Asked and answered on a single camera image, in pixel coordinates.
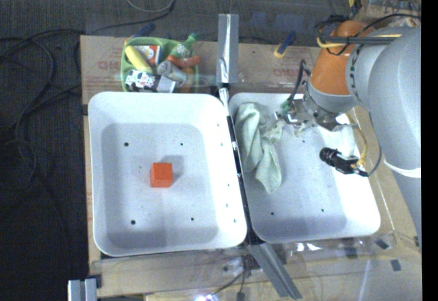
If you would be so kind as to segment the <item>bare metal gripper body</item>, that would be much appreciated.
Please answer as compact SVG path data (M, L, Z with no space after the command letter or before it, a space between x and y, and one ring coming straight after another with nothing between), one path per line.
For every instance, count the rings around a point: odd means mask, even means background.
M283 103L283 119L289 125L317 125L327 131L340 131L343 124L337 121L338 114L318 107L311 99L286 100Z

